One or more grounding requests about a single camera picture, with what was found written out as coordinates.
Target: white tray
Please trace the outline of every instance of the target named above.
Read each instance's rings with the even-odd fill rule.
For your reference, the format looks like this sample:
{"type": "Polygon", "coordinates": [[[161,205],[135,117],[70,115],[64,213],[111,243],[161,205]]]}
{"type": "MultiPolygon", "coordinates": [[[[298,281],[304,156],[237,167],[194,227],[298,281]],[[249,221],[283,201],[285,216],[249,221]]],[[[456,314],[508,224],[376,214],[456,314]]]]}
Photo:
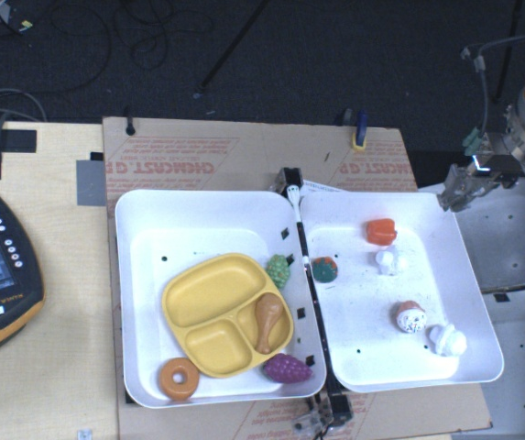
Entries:
{"type": "Polygon", "coordinates": [[[335,257],[339,273],[316,283],[334,375],[351,391],[486,382],[502,373],[503,356],[478,288],[454,213],[422,192],[314,192],[301,201],[311,259],[335,257]],[[392,218],[406,268],[382,275],[380,249],[366,240],[366,223],[392,218]],[[404,333],[398,303],[413,300],[427,328],[404,333]],[[452,323],[467,338],[461,357],[434,351],[428,334],[452,323]]]}
{"type": "MultiPolygon", "coordinates": [[[[498,378],[503,357],[470,265],[455,216],[434,194],[421,192],[311,192],[301,200],[310,258],[332,257],[339,275],[316,283],[334,375],[351,391],[485,382],[498,378]],[[366,242],[365,224],[392,218],[395,246],[408,262],[396,276],[380,275],[366,242]],[[428,330],[400,332],[393,309],[415,300],[428,327],[453,323],[465,333],[461,357],[435,354],[428,330]]],[[[147,191],[124,194],[115,208],[122,304],[124,378],[139,404],[166,408],[214,402],[309,397],[325,382],[326,368],[295,215],[275,192],[147,191]],[[172,401],[158,386],[170,358],[185,357],[160,302],[165,285],[188,268],[239,252],[263,267],[274,254],[292,255],[282,294],[294,321],[283,352],[312,357],[303,383],[269,381],[259,367],[227,378],[201,375],[187,401],[172,401]],[[304,309],[305,317],[299,317],[304,309]]]]}
{"type": "Polygon", "coordinates": [[[275,192],[127,192],[115,208],[119,258],[124,379],[129,395],[150,408],[308,397],[326,377],[311,293],[303,272],[301,245],[290,203],[275,192]],[[283,231],[288,235],[283,238],[283,231]],[[294,333],[282,352],[313,357],[307,381],[280,384],[259,367],[226,379],[201,375],[187,401],[160,391],[158,373],[170,358],[186,357],[161,309],[165,285],[192,266],[238,252],[260,265],[274,254],[292,255],[290,279],[281,290],[294,333]],[[299,317],[303,309],[305,316],[299,317]]]}

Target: donut toy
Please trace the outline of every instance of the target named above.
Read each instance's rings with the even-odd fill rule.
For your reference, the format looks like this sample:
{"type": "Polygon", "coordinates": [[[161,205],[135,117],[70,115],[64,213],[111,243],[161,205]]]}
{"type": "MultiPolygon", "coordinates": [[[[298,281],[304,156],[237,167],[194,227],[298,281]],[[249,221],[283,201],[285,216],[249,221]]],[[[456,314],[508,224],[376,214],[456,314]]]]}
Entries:
{"type": "Polygon", "coordinates": [[[188,358],[172,358],[160,370],[160,389],[174,401],[186,400],[197,390],[199,376],[199,370],[188,358]]]}

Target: cardboard sheet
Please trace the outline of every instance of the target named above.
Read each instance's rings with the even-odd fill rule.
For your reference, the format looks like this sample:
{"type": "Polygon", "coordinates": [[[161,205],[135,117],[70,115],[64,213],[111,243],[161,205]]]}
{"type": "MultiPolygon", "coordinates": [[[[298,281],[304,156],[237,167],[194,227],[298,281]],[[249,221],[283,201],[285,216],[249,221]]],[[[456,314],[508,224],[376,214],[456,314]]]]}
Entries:
{"type": "MultiPolygon", "coordinates": [[[[121,347],[114,208],[134,189],[268,190],[281,168],[301,168],[305,180],[348,191],[415,192],[400,132],[370,127],[366,148],[352,149],[353,127],[294,126],[171,119],[104,119],[106,201],[113,292],[119,431],[123,439],[223,438],[298,440],[291,420],[305,400],[229,402],[153,410],[126,401],[121,347]]],[[[477,384],[349,393],[354,417],[328,438],[435,435],[488,428],[477,384]]]]}

